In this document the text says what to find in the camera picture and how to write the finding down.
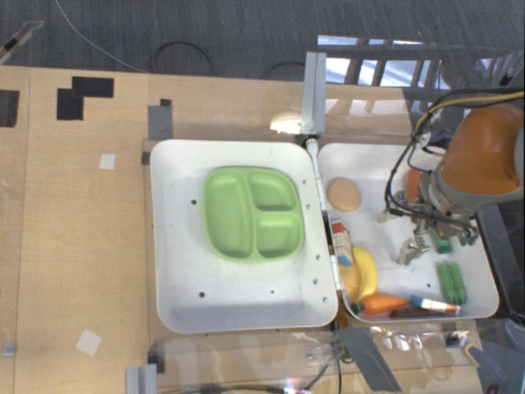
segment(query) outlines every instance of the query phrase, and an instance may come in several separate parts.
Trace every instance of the green plate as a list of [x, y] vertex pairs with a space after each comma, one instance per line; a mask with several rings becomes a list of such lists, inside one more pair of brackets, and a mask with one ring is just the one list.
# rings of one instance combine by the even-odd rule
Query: green plate
[[303, 214], [294, 183], [260, 167], [223, 167], [203, 187], [204, 230], [224, 259], [282, 259], [304, 243]]

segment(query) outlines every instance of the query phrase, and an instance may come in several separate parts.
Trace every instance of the white sticker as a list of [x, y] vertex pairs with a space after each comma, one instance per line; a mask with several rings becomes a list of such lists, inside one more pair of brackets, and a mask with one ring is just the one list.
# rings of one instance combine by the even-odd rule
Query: white sticker
[[102, 338], [100, 336], [86, 328], [76, 343], [76, 348], [83, 351], [86, 355], [94, 356], [101, 341]]
[[100, 158], [100, 165], [98, 165], [99, 169], [115, 169], [115, 154], [103, 154]]

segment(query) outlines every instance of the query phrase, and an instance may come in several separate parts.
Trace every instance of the gray tape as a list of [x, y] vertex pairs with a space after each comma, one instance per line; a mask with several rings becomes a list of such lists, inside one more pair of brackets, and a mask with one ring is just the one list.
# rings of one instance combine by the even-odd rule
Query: gray tape
[[366, 328], [342, 328], [336, 334], [373, 392], [402, 391]]
[[171, 107], [148, 107], [148, 137], [150, 140], [173, 139]]

